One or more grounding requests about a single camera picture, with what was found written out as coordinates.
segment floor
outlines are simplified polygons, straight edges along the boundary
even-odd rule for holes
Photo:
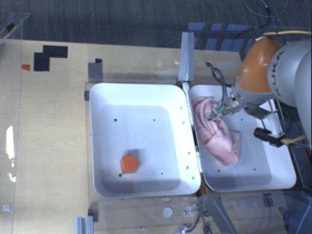
[[[287,0],[264,1],[276,16]],[[267,15],[259,0],[246,3]],[[288,0],[267,27],[239,39],[281,27],[310,30],[311,7],[312,0]],[[179,48],[181,32],[194,31],[196,49],[233,51],[247,43],[229,47],[216,39],[233,39],[268,21],[249,11],[245,0],[0,0],[1,23],[7,25],[16,12],[31,13],[23,35],[29,40]]]

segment pink cloth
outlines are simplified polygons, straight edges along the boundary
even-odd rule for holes
[[[240,151],[240,134],[229,130],[224,120],[208,120],[216,107],[210,97],[197,97],[192,102],[198,137],[217,163],[228,166],[236,163]]]

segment wooden table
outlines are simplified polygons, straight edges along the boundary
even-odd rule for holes
[[[42,52],[43,45],[68,46],[68,58],[50,58],[49,72],[34,72],[34,52]],[[92,186],[88,179],[89,143],[84,100],[88,63],[102,59],[103,75],[108,80],[123,79],[120,81],[124,82],[127,78],[150,77],[174,81],[179,55],[179,49],[22,42],[22,63],[30,64],[31,71],[22,72],[20,87],[14,234],[72,234],[75,217],[87,215]],[[215,83],[211,72],[202,67],[206,61],[219,67],[228,82],[234,80],[240,67],[239,53],[196,50],[198,83]],[[176,228],[166,225],[140,231],[173,233]],[[202,226],[199,224],[196,230],[194,233],[202,233]],[[96,233],[138,232],[138,228],[134,228]]]

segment small orange block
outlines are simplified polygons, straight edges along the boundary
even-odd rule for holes
[[[137,157],[135,155],[123,156],[120,165],[122,174],[133,174],[137,171]]]
[[[30,65],[29,64],[22,64],[21,66],[22,70],[25,70],[25,71],[30,71]]]

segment black cable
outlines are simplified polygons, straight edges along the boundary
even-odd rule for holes
[[[225,85],[225,81],[224,80],[222,80],[222,91],[223,91],[223,93],[222,93],[222,102],[224,102],[224,100],[226,100],[227,99],[227,97],[228,97],[228,93],[227,93],[227,91],[226,91],[226,85]]]
[[[201,214],[201,219],[203,220],[204,227],[207,227],[206,222],[204,220],[204,214]]]
[[[222,75],[221,71],[220,71],[219,69],[217,69],[217,68],[213,67],[213,66],[212,66],[212,64],[211,64],[210,62],[207,62],[207,63],[206,63],[206,66],[207,66],[207,67],[209,67],[209,68],[211,68],[211,71],[212,71],[213,77],[215,78],[215,80],[216,80],[218,83],[220,83],[220,84],[222,85],[222,81],[220,81],[220,79],[218,79],[218,77],[215,75],[215,71],[214,71],[214,69],[216,69],[216,70],[218,70],[218,71],[219,71],[220,75],[222,76],[223,80],[225,81],[225,79],[224,79],[224,77],[223,77],[223,75]],[[228,83],[225,83],[225,86],[227,86],[227,87],[231,88],[233,85],[228,84]]]
[[[187,229],[187,230],[185,231],[186,233],[192,232],[192,231],[195,229],[195,227],[197,226],[197,224],[198,224],[198,222],[199,222],[200,216],[201,216],[201,214],[198,214],[198,217],[197,217],[197,219],[196,219],[196,222],[195,222],[194,226],[191,227],[190,229]]]
[[[253,27],[253,28],[251,28],[251,29],[244,30],[244,31],[238,33],[238,34],[234,37],[233,40],[237,39],[239,36],[245,34],[246,32],[249,32],[249,31],[252,31],[252,30],[256,30],[256,29],[262,29],[262,28],[264,28],[265,26],[267,26],[267,25],[270,23],[270,21],[271,21],[271,12],[270,12],[270,8],[267,7],[267,6],[265,7],[265,10],[266,10],[266,12],[267,12],[268,15],[269,15],[268,21],[267,21],[265,24],[263,24],[263,25],[261,25],[261,26],[259,26],[259,27]]]

